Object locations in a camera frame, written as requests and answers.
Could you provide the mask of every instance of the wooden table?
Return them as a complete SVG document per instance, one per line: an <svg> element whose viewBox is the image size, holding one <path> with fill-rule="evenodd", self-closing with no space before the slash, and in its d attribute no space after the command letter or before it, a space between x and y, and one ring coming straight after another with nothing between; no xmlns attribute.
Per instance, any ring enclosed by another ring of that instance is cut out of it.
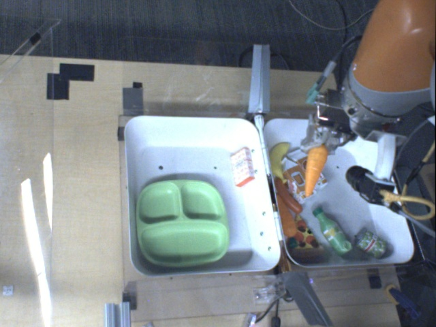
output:
<svg viewBox="0 0 436 327"><path fill-rule="evenodd" d="M94 65L95 79L70 81L69 100L53 103L45 99L46 73L59 72L60 63ZM272 110L307 117L311 108L304 103L305 92L318 76L313 72L271 71ZM6 128L0 126L0 159L3 166L10 166L0 170L1 186L6 186L0 201L0 282L14 286L13 296L1 297L0 325L42 325L37 280L23 230L19 184L32 178L33 194L42 192L38 166L48 147L52 149L54 171L52 234L44 225L40 235L49 234L42 237L42 247L47 253L44 259L52 325L103 326L105 303L120 303L124 289L117 139L123 87L142 83L146 113L163 110L165 114L213 114L220 110L223 116L234 116L247 101L250 77L250 69L229 67L25 59L0 84L0 123L8 121ZM326 86L334 86L333 80ZM25 157L33 161L28 166L23 163ZM14 166L20 166L28 175L18 173ZM395 306L383 290L369 288L364 270L313 272L311 276L335 326L400 325ZM394 268L381 269L380 276L383 286L398 285ZM181 301L190 295L189 291L175 293ZM217 297L215 304L219 306L226 299ZM252 296L241 299L253 304ZM265 307L259 305L258 311ZM144 319L132 326L148 322L146 313L143 315ZM207 311L201 315L206 316L153 323L155 327L233 327L242 326L245 317L244 313L213 317L207 316ZM307 325L294 302L281 304L280 316L282 326ZM269 319L260 324L268 325Z"/></svg>

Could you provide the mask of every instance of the sausage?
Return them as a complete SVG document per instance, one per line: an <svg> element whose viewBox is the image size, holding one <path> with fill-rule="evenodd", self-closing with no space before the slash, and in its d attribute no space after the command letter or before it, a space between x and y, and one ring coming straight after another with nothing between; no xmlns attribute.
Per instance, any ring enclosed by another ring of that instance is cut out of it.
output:
<svg viewBox="0 0 436 327"><path fill-rule="evenodd" d="M280 178L274 178L274 185L277 194L281 197L285 205L294 213L299 214L302 212L302 206L294 199L294 197L289 194L286 190L285 185L280 180Z"/></svg>
<svg viewBox="0 0 436 327"><path fill-rule="evenodd" d="M277 195L277 208L279 209L283 233L287 237L294 237L298 232L297 225L295 224L294 217L292 216L285 202L279 195Z"/></svg>

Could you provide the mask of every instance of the toy can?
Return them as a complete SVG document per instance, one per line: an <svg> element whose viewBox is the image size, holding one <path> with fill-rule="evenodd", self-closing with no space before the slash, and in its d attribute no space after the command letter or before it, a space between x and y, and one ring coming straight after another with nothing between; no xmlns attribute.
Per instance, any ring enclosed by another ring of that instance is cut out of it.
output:
<svg viewBox="0 0 436 327"><path fill-rule="evenodd" d="M372 255L374 258L381 258L386 252L386 241L378 235L363 228L356 235L356 246L365 253Z"/></svg>

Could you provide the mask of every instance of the small white sticker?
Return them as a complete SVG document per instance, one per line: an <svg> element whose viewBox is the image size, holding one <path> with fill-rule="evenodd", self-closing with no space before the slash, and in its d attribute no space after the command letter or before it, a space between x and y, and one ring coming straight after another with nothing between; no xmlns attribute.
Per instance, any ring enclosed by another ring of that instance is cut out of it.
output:
<svg viewBox="0 0 436 327"><path fill-rule="evenodd" d="M3 286L3 295L4 296L13 296L14 295L14 286Z"/></svg>

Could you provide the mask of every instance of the bottle cap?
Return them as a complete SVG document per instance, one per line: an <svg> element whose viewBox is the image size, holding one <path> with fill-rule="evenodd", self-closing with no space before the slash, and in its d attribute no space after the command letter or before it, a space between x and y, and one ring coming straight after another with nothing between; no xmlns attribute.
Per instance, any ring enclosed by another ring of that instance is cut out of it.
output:
<svg viewBox="0 0 436 327"><path fill-rule="evenodd" d="M315 217L317 217L317 216L320 215L321 213L324 213L321 207L318 207L318 208L316 208L316 209L313 211L313 215L314 215Z"/></svg>

